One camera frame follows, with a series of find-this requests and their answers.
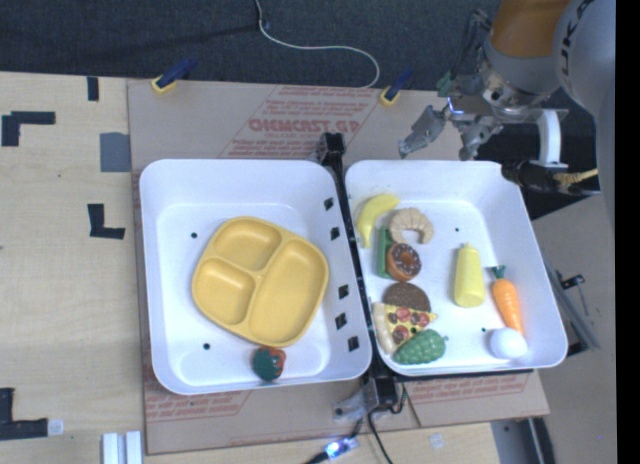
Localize green flat block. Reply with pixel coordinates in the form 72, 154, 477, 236
375, 226, 396, 281

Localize green grapes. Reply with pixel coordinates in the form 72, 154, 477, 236
392, 329, 448, 366

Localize brown doughnut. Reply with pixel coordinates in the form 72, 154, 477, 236
385, 242, 423, 282

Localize orange carrot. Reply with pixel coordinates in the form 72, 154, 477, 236
489, 265, 526, 337

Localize black cylinder on white bracket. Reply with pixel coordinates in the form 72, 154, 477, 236
474, 109, 576, 197

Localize brown round biscuit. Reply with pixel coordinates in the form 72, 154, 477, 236
382, 281, 432, 313

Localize pizza slice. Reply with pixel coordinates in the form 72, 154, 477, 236
372, 301, 439, 356

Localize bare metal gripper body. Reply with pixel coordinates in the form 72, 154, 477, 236
447, 74, 547, 134

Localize yellow bottle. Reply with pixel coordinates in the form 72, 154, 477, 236
453, 242, 487, 309

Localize black block with wires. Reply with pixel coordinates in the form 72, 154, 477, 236
318, 132, 348, 167
368, 375, 402, 411

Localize white egg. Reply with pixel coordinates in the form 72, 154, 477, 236
488, 327, 529, 359

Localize yellow banana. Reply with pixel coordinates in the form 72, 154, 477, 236
355, 193, 401, 249

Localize tan croissant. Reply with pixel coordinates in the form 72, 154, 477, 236
388, 207, 435, 245

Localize yellow divided plate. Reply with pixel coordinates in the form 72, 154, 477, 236
190, 215, 330, 348

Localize brown cardboard board red print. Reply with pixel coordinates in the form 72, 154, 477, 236
127, 79, 551, 456

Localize red and green strawberry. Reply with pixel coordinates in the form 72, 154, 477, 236
251, 345, 287, 382

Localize white plastic tray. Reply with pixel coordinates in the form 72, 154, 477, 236
138, 158, 374, 396
344, 159, 569, 377

